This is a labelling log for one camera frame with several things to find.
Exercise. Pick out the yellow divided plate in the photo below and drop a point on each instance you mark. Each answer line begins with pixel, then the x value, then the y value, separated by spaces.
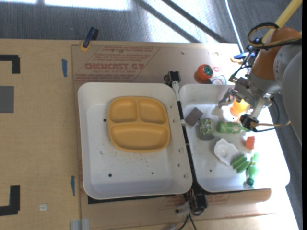
pixel 139 126

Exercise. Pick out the brown square biscuit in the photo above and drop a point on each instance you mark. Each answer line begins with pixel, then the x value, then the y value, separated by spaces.
pixel 193 116

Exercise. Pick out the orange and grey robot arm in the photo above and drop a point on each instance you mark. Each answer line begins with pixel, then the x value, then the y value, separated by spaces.
pixel 266 59

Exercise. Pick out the red toy tomato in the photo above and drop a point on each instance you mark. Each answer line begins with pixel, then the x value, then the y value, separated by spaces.
pixel 204 72

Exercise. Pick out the orange carrot piece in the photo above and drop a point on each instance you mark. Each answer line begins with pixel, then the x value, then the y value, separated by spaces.
pixel 250 142

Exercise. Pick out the white fried egg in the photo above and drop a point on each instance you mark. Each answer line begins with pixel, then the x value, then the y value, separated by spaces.
pixel 224 151

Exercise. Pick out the brown cardboard board red print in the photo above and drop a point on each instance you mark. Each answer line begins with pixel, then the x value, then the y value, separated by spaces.
pixel 148 63

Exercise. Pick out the black cylinder on white bracket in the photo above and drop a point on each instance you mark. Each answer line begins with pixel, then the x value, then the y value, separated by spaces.
pixel 249 122

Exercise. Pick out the light green toy bottle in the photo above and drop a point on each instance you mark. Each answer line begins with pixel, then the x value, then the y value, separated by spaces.
pixel 252 171

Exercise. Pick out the small white can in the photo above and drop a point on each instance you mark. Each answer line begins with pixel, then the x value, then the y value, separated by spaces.
pixel 218 80

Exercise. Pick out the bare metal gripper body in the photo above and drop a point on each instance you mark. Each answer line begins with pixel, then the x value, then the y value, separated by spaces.
pixel 245 90

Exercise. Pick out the white plastic tray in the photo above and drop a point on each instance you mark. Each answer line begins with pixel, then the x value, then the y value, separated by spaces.
pixel 134 171
pixel 211 176

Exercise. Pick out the green patterned can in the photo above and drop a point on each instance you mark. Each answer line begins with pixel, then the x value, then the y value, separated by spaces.
pixel 206 128

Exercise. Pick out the orange cup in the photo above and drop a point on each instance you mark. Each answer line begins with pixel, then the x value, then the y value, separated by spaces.
pixel 238 109

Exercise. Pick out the green ribbed toy vegetable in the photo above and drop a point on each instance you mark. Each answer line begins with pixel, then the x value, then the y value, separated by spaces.
pixel 239 163

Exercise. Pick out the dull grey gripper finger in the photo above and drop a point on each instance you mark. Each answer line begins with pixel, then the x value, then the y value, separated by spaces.
pixel 236 97
pixel 225 99

